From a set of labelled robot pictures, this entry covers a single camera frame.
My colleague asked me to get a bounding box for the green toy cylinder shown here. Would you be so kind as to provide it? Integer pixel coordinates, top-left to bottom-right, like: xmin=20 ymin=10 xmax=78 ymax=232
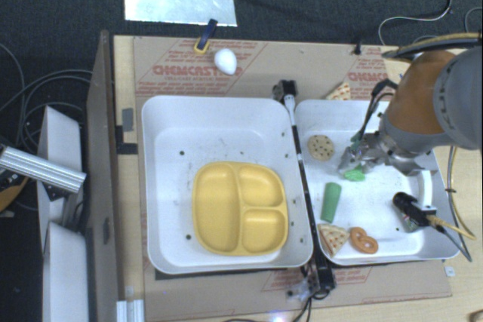
xmin=320 ymin=182 xmax=343 ymax=223

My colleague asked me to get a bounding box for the orange toy pretzel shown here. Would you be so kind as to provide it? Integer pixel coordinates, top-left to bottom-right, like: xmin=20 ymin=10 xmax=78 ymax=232
xmin=349 ymin=226 xmax=380 ymax=255

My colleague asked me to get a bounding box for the black block with thin wires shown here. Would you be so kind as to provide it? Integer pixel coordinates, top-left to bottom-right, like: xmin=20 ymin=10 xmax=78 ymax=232
xmin=272 ymin=79 xmax=300 ymax=103
xmin=301 ymin=262 xmax=337 ymax=299

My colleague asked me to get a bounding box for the yellow divided plate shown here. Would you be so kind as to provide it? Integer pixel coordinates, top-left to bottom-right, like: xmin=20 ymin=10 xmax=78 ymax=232
xmin=191 ymin=161 xmax=290 ymax=258

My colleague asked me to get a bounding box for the tan chocolate chip biscuit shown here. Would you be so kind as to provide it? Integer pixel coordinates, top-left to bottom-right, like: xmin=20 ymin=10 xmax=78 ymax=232
xmin=306 ymin=133 xmax=336 ymax=162

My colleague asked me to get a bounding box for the white egg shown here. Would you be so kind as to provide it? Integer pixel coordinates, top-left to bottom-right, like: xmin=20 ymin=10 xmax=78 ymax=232
xmin=213 ymin=48 xmax=239 ymax=76

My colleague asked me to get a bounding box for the thin black and white rod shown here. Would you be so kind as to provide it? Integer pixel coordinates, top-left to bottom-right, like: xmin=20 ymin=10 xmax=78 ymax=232
xmin=285 ymin=95 xmax=330 ymax=278

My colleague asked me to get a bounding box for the white plastic tray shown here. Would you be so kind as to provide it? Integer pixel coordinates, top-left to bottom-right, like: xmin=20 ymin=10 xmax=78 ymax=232
xmin=294 ymin=98 xmax=462 ymax=267
xmin=140 ymin=94 xmax=315 ymax=275

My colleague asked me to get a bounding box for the brown cardboard board red print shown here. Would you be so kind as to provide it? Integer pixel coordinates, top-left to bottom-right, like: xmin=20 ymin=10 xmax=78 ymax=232
xmin=134 ymin=36 xmax=453 ymax=322

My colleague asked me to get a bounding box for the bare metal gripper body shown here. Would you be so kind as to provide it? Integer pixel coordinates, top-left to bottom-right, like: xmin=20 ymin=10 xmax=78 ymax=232
xmin=357 ymin=131 xmax=426 ymax=177

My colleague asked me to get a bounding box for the green toy broccoli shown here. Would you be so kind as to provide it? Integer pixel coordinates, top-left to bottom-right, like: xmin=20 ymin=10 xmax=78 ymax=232
xmin=342 ymin=166 xmax=368 ymax=182

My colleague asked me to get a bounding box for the black cylinder on white bracket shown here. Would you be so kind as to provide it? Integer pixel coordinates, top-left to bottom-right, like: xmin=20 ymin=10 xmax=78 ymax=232
xmin=392 ymin=169 xmax=438 ymax=235

